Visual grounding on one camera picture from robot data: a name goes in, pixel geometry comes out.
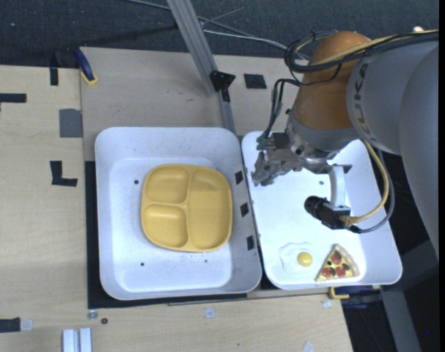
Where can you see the yellow pizza slice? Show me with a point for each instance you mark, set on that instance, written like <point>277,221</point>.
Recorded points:
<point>337,266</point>

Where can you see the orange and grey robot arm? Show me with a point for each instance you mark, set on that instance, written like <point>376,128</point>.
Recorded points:
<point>390,97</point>

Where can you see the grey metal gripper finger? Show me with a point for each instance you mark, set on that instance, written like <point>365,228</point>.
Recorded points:
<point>271,176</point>
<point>258,171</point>

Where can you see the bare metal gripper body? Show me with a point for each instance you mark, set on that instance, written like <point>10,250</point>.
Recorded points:
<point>286,152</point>

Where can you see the yellow divided plate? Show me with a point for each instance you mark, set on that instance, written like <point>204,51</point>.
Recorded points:
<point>207,211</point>

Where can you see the white and yellow fried egg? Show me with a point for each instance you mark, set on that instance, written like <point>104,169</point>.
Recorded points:
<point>304,259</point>

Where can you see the black cylinder on white bracket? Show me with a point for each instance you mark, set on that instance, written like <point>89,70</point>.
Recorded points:
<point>326,211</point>

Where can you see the white plastic tray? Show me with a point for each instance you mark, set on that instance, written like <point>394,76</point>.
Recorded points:
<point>119,211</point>
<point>281,211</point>

